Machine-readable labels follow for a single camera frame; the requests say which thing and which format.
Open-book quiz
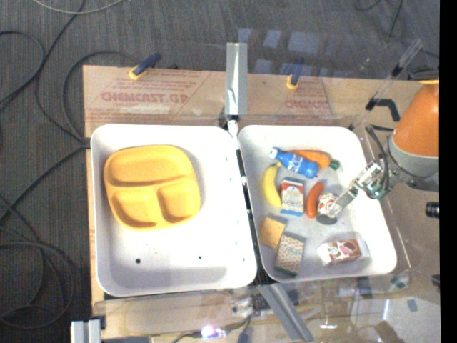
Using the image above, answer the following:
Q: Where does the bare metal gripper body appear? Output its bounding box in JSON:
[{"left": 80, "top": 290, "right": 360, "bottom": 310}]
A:
[{"left": 351, "top": 160, "right": 394, "bottom": 200}]

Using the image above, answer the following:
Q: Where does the small red and white can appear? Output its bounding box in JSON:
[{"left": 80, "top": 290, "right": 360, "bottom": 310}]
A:
[{"left": 316, "top": 192, "right": 341, "bottom": 219}]

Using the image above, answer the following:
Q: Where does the red sausage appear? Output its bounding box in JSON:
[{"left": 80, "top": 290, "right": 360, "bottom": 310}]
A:
[{"left": 305, "top": 181, "right": 326, "bottom": 219}]

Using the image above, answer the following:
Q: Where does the white plastic tray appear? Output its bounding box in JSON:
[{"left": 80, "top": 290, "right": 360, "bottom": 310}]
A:
[
  {"left": 89, "top": 123, "right": 258, "bottom": 298},
  {"left": 237, "top": 124, "right": 398, "bottom": 284}
]

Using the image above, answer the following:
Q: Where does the orange carrot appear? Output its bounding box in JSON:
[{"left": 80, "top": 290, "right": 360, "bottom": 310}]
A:
[{"left": 287, "top": 149, "right": 341, "bottom": 172}]

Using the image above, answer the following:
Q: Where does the brown and white carton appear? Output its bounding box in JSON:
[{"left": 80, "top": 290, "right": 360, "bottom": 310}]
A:
[{"left": 316, "top": 237, "right": 371, "bottom": 267}]

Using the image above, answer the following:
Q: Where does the white and blue carton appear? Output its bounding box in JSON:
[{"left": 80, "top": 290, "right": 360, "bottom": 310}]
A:
[{"left": 278, "top": 177, "right": 306, "bottom": 217}]

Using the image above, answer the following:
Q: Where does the blue bottle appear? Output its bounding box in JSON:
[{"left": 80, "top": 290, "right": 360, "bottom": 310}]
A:
[{"left": 268, "top": 146, "right": 320, "bottom": 179}]

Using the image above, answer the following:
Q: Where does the yellow banana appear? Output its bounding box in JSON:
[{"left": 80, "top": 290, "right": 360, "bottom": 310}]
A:
[{"left": 261, "top": 161, "right": 284, "bottom": 209}]

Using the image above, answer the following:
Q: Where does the patterned packet with green edge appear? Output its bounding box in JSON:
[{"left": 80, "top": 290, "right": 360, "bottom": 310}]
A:
[{"left": 273, "top": 233, "right": 306, "bottom": 277}]

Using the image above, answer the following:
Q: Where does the yellow biscuit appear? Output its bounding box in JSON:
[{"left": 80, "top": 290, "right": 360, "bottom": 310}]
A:
[{"left": 258, "top": 216, "right": 287, "bottom": 250}]

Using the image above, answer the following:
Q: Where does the yellow divided plate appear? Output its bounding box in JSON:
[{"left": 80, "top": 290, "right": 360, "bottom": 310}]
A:
[{"left": 103, "top": 144, "right": 202, "bottom": 232}]

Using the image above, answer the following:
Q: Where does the brown cardboard board, red print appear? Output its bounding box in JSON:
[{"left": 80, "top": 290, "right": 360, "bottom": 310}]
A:
[{"left": 82, "top": 64, "right": 441, "bottom": 339}]

